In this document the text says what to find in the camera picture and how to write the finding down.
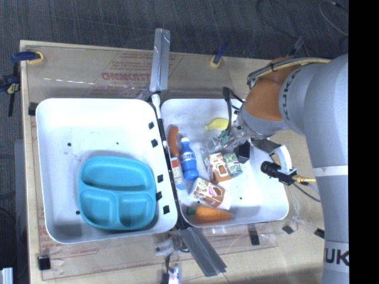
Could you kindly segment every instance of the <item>brown sausage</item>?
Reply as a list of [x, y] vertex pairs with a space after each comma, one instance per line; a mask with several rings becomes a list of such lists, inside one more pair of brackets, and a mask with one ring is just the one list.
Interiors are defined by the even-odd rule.
[[179, 157], [179, 150], [176, 146], [176, 137], [178, 135], [179, 128], [177, 126], [171, 126], [168, 132], [167, 142], [171, 157]]

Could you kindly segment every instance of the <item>gray floor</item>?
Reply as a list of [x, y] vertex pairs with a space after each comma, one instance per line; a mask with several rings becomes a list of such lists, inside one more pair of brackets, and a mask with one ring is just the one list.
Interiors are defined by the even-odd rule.
[[[212, 54], [227, 43], [226, 56], [274, 59], [302, 36], [300, 55], [334, 58], [348, 52], [348, 10], [349, 0], [0, 0], [0, 74], [12, 73], [21, 39], [152, 49], [157, 27], [171, 31], [171, 51]], [[9, 96], [0, 93], [0, 268], [15, 264], [19, 240], [12, 156], [23, 137], [20, 102], [16, 93], [8, 117]]]

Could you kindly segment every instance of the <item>brown box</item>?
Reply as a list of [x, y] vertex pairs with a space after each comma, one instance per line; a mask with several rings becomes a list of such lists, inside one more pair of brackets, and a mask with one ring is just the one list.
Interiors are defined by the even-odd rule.
[[210, 154], [204, 159], [204, 164], [213, 183], [218, 184], [232, 179], [221, 153]]

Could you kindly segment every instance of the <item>wooden surface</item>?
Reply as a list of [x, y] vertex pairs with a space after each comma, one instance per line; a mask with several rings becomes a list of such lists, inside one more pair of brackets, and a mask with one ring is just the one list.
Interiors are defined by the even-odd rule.
[[[35, 41], [22, 41], [20, 50], [25, 46], [44, 45], [55, 46], [57, 50], [64, 47], [91, 49], [85, 46], [71, 46], [68, 44], [40, 43]], [[219, 97], [216, 90], [225, 85], [219, 85], [215, 77], [222, 77], [224, 82], [232, 87], [241, 97], [246, 97], [248, 87], [247, 75], [264, 67], [267, 60], [240, 59], [223, 57], [223, 63], [217, 69], [209, 66], [210, 56], [180, 54], [180, 64], [171, 74], [168, 98], [196, 97], [206, 93], [209, 97]], [[38, 228], [37, 193], [40, 185], [39, 174], [35, 168], [35, 154], [33, 152], [32, 123], [33, 116], [28, 115], [30, 103], [29, 91], [33, 89], [34, 82], [27, 79], [27, 67], [21, 63], [22, 98], [23, 98], [23, 133], [26, 171], [26, 204], [27, 204], [27, 235], [28, 258], [30, 264], [31, 283], [160, 283], [163, 264], [135, 267], [129, 269], [99, 272], [88, 275], [63, 277], [59, 279], [43, 280], [38, 269], [37, 258], [40, 255], [40, 236]], [[312, 176], [309, 154], [306, 142], [302, 136], [292, 131], [282, 131], [271, 138], [281, 144], [288, 143], [294, 166], [298, 173]], [[249, 252], [221, 255], [227, 265], [227, 272], [215, 277], [204, 277], [202, 271], [193, 259], [178, 263], [181, 267], [183, 283], [309, 283], [320, 282], [323, 240], [313, 234], [319, 227], [323, 228], [322, 209], [320, 204], [306, 198], [295, 189], [291, 190], [290, 201], [296, 207], [298, 230], [293, 234], [277, 234], [277, 246]]]

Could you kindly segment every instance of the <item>orange carrot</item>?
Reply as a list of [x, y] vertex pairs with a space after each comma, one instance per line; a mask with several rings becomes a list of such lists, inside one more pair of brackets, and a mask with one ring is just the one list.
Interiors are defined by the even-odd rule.
[[202, 205], [198, 206], [196, 209], [187, 207], [187, 215], [196, 215], [198, 219], [208, 222], [229, 219], [232, 217], [228, 212]]
[[179, 150], [176, 146], [176, 136], [178, 135], [179, 128], [177, 126], [170, 127], [167, 136], [168, 147], [171, 157], [179, 157]]

